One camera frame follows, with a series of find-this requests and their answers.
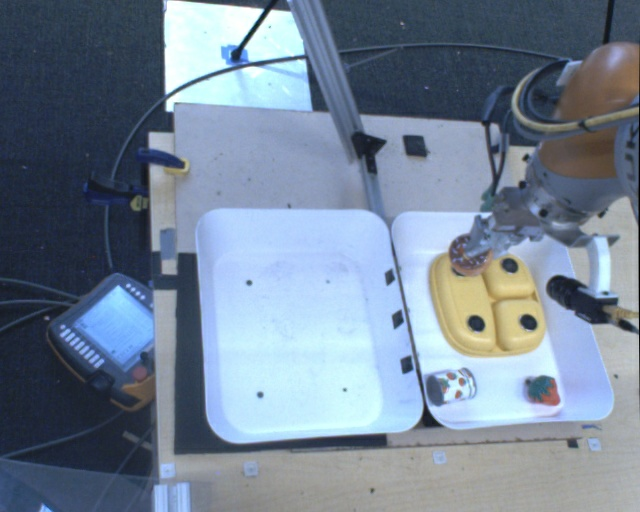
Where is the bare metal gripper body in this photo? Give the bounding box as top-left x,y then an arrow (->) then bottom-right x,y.
488,186 -> 594,251

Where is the brown sprinkled doughnut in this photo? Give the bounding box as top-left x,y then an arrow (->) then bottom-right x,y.
448,233 -> 495,277

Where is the yellow divided plate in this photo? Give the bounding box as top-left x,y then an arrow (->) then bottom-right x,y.
428,251 -> 547,358

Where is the white plastic tray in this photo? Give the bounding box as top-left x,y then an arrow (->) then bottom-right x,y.
194,207 -> 425,445
390,210 -> 616,431

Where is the red and green strawberry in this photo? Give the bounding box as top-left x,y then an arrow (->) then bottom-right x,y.
523,374 -> 562,407

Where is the pale wood board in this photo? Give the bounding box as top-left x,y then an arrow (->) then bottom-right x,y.
172,102 -> 597,456

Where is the black cylinder on white bracket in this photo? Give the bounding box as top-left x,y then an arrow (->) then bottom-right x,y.
545,233 -> 621,325

